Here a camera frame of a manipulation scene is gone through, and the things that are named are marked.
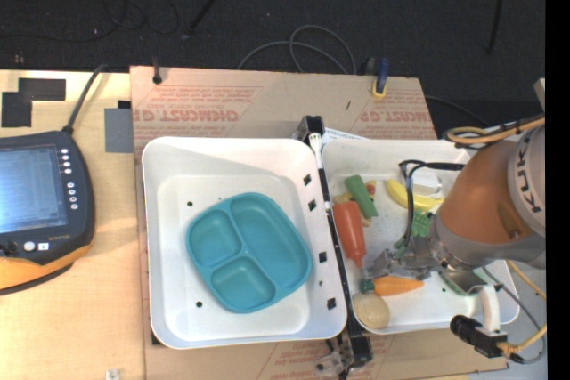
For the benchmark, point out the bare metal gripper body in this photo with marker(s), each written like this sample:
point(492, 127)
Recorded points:
point(418, 253)

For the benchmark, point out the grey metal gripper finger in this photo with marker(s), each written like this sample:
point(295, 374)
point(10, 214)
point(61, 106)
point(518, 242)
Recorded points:
point(415, 272)
point(380, 261)

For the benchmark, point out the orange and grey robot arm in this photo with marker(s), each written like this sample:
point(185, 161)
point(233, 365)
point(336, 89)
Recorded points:
point(481, 200)

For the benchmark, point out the orange carrot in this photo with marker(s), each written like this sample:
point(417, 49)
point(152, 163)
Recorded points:
point(396, 285)

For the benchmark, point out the white plastic tray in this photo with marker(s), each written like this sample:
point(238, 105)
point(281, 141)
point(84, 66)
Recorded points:
point(178, 173)
point(414, 311)

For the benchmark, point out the orange squeeze bottle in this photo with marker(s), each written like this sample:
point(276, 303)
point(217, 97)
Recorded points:
point(349, 227)

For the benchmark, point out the beige round bread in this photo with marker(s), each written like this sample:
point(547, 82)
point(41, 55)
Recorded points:
point(371, 310)

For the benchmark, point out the yellow banana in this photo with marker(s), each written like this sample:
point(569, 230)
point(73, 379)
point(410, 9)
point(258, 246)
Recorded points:
point(397, 192)

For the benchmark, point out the thin black and white rod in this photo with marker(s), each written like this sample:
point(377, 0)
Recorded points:
point(330, 209)

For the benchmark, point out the slice of toy pizza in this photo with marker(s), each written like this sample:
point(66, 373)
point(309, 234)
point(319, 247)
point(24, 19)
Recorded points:
point(371, 188)

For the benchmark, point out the blue divided plate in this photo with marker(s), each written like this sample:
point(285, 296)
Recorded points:
point(249, 251)

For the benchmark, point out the brown cardboard board red print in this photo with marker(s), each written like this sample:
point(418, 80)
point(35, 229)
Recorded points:
point(276, 107)

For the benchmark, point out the black cylinder on white bracket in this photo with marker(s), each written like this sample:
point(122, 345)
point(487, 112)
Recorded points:
point(478, 336)

